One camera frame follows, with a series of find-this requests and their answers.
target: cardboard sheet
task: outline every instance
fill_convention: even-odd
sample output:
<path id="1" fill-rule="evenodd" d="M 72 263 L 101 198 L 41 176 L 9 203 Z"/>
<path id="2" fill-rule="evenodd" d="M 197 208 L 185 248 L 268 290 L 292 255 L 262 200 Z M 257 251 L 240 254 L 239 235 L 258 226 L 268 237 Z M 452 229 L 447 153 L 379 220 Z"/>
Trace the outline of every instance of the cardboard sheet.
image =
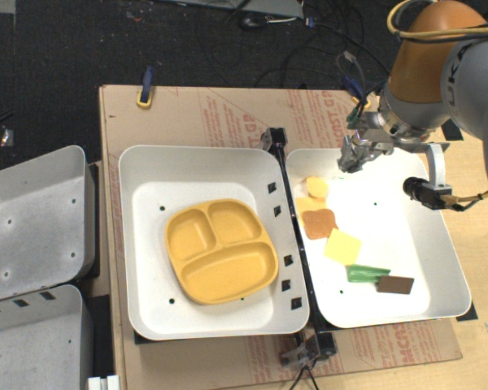
<path id="1" fill-rule="evenodd" d="M 208 390 L 290 381 L 280 364 L 291 336 L 251 336 L 137 344 L 127 315 L 118 161 L 132 145 L 258 147 L 268 127 L 283 127 L 288 148 L 339 147 L 351 96 L 343 91 L 154 88 L 149 110 L 136 106 L 137 86 L 100 90 L 104 153 L 109 171 L 115 283 L 121 332 L 116 365 L 129 390 Z M 315 376 L 373 371 L 462 358 L 451 320 L 402 323 L 334 333 L 338 354 Z"/>

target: blue and yellow clamp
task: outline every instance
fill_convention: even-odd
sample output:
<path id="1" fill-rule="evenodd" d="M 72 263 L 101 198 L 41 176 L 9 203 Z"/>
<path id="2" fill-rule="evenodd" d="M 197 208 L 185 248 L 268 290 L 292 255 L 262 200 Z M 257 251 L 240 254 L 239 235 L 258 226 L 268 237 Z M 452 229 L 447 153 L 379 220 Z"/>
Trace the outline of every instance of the blue and yellow clamp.
<path id="1" fill-rule="evenodd" d="M 140 91 L 137 92 L 137 106 L 140 108 L 150 108 L 150 104 L 152 103 L 152 79 L 154 78 L 154 67 L 147 66 L 145 70 L 145 74 L 143 75 L 143 87 Z"/>

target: yellow divided plate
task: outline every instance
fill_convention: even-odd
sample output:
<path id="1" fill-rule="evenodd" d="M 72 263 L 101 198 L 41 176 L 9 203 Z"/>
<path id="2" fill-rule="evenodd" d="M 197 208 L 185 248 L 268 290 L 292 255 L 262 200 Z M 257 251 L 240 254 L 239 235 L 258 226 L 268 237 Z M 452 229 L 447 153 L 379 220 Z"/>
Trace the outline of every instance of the yellow divided plate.
<path id="1" fill-rule="evenodd" d="M 176 277 L 197 303 L 234 301 L 277 277 L 277 252 L 243 202 L 220 199 L 186 208 L 168 220 L 165 235 Z"/>

